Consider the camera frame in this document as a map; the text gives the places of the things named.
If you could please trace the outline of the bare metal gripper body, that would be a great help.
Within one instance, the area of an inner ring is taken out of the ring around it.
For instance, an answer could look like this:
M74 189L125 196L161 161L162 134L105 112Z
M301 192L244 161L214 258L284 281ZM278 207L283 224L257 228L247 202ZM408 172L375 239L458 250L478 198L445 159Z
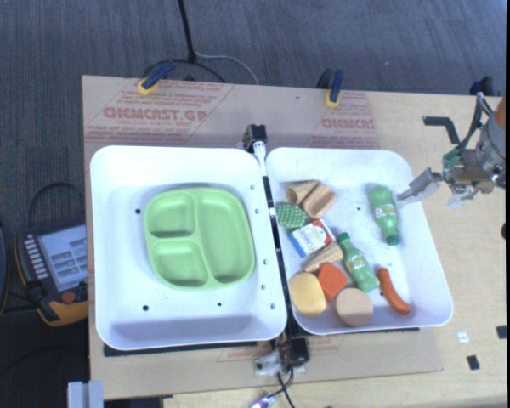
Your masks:
M490 193L506 189L506 160L490 148L460 149L443 155L444 181L455 190Z

